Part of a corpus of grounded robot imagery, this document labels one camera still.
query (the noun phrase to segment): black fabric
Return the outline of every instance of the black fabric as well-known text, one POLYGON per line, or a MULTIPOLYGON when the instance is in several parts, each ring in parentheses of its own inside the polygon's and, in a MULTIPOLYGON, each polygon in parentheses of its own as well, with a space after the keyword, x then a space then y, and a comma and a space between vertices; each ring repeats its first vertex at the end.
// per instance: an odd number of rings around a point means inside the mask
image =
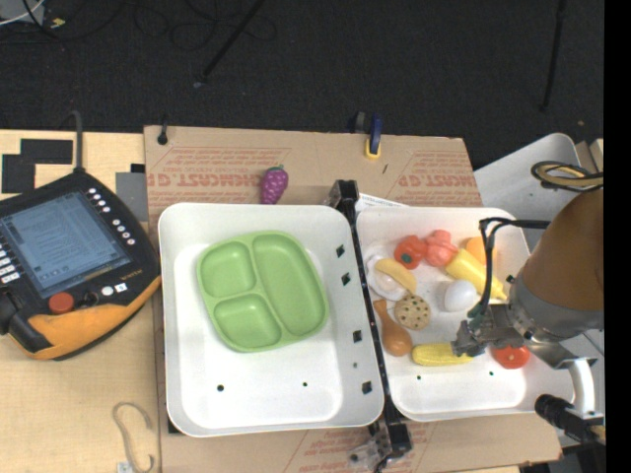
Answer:
POLYGON ((167 114, 344 132, 363 111, 385 134, 463 137, 476 169, 550 133, 603 137, 604 0, 567 0, 546 111, 559 0, 265 0, 201 79, 255 2, 47 0, 45 32, 0 26, 0 127, 77 109, 86 131, 167 114))

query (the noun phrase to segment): green tray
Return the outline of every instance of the green tray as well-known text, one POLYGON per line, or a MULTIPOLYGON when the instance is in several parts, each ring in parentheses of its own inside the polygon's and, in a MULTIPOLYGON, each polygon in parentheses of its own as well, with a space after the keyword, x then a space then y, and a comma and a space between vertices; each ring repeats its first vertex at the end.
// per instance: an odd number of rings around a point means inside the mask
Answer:
POLYGON ((316 268, 287 233, 255 232, 210 246, 197 262, 197 281, 215 329, 239 352, 303 340, 328 319, 316 268))

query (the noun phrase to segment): white plate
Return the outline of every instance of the white plate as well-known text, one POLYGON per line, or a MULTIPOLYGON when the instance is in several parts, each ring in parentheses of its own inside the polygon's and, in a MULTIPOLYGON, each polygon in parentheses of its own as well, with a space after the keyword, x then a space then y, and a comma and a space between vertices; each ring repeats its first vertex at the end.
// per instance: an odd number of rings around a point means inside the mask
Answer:
MULTIPOLYGON (((371 207, 359 215, 357 230, 363 254, 377 251, 392 257, 404 237, 425 237, 438 229, 449 231, 453 244, 462 247, 470 237, 480 235, 478 222, 488 217, 514 219, 503 210, 490 208, 371 207)), ((526 240, 522 230, 506 226, 497 232, 495 246, 494 274, 505 282, 509 275, 516 276, 527 260, 526 240)), ((454 279, 443 268, 424 262, 412 273, 418 283, 417 295, 427 301, 432 313, 425 329, 409 330, 413 343, 455 340, 466 310, 444 311, 445 290, 454 279)), ((506 283, 505 292, 509 292, 506 283)), ((390 314, 393 307, 394 302, 388 302, 390 314)), ((381 332, 379 317, 377 321, 381 332)), ((426 422, 533 412, 534 401, 543 393, 572 400, 574 390, 567 371, 555 371, 534 355, 523 368, 506 370, 488 351, 470 363, 446 367, 422 367, 409 355, 396 357, 385 352, 392 402, 409 419, 426 422)))
POLYGON ((355 427, 379 417, 379 365, 353 238, 341 213, 316 205, 179 203, 163 212, 158 231, 167 407, 180 431, 211 437, 355 427), (286 232, 303 244, 326 289, 329 319, 300 342, 239 353, 214 329, 195 268, 213 243, 261 230, 286 232), (338 256, 339 247, 344 251, 338 256))

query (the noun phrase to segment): button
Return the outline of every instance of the button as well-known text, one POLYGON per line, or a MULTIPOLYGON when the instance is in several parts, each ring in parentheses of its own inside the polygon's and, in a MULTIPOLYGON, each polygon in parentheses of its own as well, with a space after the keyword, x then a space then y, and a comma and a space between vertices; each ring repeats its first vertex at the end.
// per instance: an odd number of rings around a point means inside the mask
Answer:
POLYGON ((75 306, 75 299, 70 293, 56 293, 48 299, 48 308, 55 315, 72 311, 75 306))

